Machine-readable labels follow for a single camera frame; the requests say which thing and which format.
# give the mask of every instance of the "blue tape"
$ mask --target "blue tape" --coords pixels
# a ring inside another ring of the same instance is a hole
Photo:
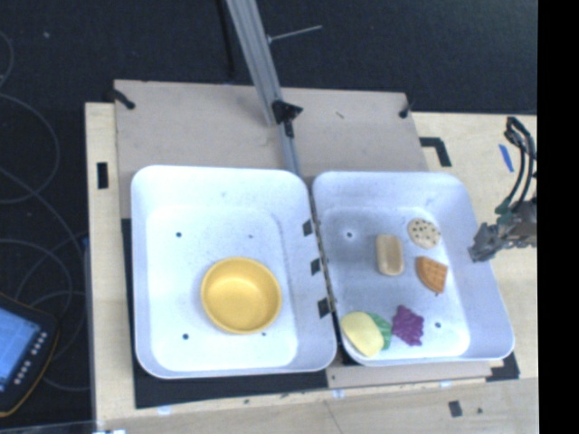
[[[507,147],[504,145],[498,145],[498,147],[500,148],[500,152],[503,155],[503,159],[505,161],[505,164],[507,165],[508,171],[515,172],[515,169],[513,168],[513,163],[511,162],[510,156],[508,155]]]

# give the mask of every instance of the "metal rod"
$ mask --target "metal rod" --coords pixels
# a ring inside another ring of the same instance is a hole
[[[282,33],[280,35],[274,35],[273,37],[268,35],[268,42],[272,43],[276,40],[287,39],[289,37],[295,37],[296,35],[302,35],[303,33],[312,33],[314,31],[319,31],[322,29],[323,26],[321,25],[314,25],[312,27],[308,27],[306,29],[300,29],[299,31],[294,31],[291,33]]]
[[[252,76],[253,84],[261,99],[261,107],[268,125],[277,126],[273,115],[274,101],[282,100],[280,81],[271,58],[260,13],[255,0],[225,0],[233,19],[235,31],[240,40],[243,56]],[[300,175],[299,161],[296,155],[293,138],[280,131],[280,144],[284,155],[286,168]]]

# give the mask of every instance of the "cookie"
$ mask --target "cookie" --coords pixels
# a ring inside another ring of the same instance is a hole
[[[418,277],[427,288],[435,293],[444,291],[446,274],[449,270],[446,265],[428,257],[420,256],[416,258],[416,270],[418,271]]]
[[[425,219],[412,219],[408,223],[408,234],[415,244],[426,250],[433,248],[441,240],[441,233],[438,228],[434,223]]]
[[[404,255],[400,238],[394,235],[376,236],[376,262],[384,275],[400,275],[404,270]]]

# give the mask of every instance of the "black floor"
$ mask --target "black floor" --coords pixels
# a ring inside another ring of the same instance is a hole
[[[323,26],[273,43],[283,86],[403,91],[420,111],[536,114],[538,0],[258,4],[269,35]],[[249,84],[227,27],[233,66],[215,0],[0,0],[0,292],[29,304],[56,294],[38,303],[55,315],[71,298],[61,356],[0,429],[91,418],[84,103],[115,79]],[[36,267],[42,249],[60,263]]]

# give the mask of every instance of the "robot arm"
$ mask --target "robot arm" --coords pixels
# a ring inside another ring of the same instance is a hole
[[[536,190],[530,200],[525,200],[531,180],[536,179],[536,171],[533,172],[536,161],[535,142],[523,124],[512,117],[507,118],[505,137],[519,148],[521,166],[510,194],[495,209],[498,215],[497,223],[483,223],[474,237],[474,245],[469,248],[469,254],[475,262],[492,259],[503,249],[536,247]],[[523,177],[525,182],[521,195],[513,202]]]

